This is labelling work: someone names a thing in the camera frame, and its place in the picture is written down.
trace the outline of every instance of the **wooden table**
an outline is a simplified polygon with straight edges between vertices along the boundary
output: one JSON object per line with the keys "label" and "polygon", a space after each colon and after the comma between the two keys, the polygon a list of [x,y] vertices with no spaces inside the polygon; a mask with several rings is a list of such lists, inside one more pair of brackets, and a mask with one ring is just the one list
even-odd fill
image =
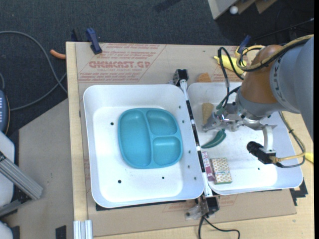
{"label": "wooden table", "polygon": [[[85,186],[85,173],[82,149],[81,121],[79,118],[80,104],[77,78],[76,49],[74,42],[66,43],[67,55],[67,79],[68,79],[68,100],[70,115],[70,140],[72,156],[72,179],[73,179],[73,207],[74,220],[85,221],[88,219],[87,197]],[[307,151],[313,152],[314,145],[309,137],[305,124],[300,115],[285,113],[287,120],[295,133],[303,141]],[[297,153],[300,152],[297,144],[292,139],[293,146]],[[314,238],[314,165],[306,160],[302,166],[304,180],[308,194],[305,198],[297,200],[297,214],[262,218],[255,220],[245,220],[218,224],[221,229],[238,229],[241,238],[290,238],[290,239],[310,239]],[[124,235],[112,235],[99,238],[108,239],[162,239],[162,238],[197,238],[198,226],[190,226],[176,229],[164,229],[149,232],[131,233]],[[203,238],[229,239],[237,238],[235,232],[223,233],[216,231],[210,226],[203,226]]]}

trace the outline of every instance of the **robotic hand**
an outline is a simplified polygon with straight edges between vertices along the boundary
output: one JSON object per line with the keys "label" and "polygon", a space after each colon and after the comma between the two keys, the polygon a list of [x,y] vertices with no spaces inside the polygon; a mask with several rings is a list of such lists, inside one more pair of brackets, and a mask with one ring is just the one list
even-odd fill
{"label": "robotic hand", "polygon": [[237,66],[247,73],[242,85],[234,90],[236,101],[219,107],[203,130],[227,127],[235,131],[242,125],[262,130],[264,146],[250,142],[247,149],[263,163],[280,166],[271,151],[275,125],[262,125],[260,120],[274,112],[301,114],[314,140],[314,36],[298,38],[285,46],[263,47],[250,67],[244,67],[239,59]]}

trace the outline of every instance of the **black floor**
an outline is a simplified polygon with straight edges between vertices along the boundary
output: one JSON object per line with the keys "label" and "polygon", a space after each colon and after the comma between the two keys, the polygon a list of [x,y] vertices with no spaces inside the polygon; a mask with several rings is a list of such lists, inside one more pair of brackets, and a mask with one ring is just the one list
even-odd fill
{"label": "black floor", "polygon": [[[65,61],[53,58],[49,50],[64,53],[75,28],[84,41],[85,30],[92,27],[100,42],[238,45],[250,35],[251,44],[267,45],[314,33],[314,22],[308,22],[313,17],[314,0],[279,0],[262,14],[252,5],[241,15],[226,12],[217,20],[207,0],[0,0],[0,73],[12,109],[8,135],[67,95],[57,87],[42,101],[16,110],[42,97],[56,79],[34,41],[2,31],[35,38],[60,78]],[[294,25],[293,30],[260,38]]]}

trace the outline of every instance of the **green pepper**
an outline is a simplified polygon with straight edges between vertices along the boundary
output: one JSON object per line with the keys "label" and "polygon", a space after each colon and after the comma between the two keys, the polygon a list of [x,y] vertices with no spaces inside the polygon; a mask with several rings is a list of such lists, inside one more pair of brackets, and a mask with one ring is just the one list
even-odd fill
{"label": "green pepper", "polygon": [[225,129],[223,128],[220,131],[218,131],[218,133],[216,134],[216,136],[214,137],[212,141],[209,141],[208,143],[204,144],[202,148],[208,149],[208,148],[215,147],[218,144],[220,144],[225,138],[226,138],[226,133],[225,133]]}

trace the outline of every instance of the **blue plate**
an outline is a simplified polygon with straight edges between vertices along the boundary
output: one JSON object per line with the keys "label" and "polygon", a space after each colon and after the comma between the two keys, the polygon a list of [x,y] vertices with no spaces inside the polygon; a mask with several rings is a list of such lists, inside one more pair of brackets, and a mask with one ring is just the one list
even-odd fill
{"label": "blue plate", "polygon": [[134,168],[171,166],[183,152],[177,121],[163,109],[136,108],[123,112],[118,139],[122,157]]}

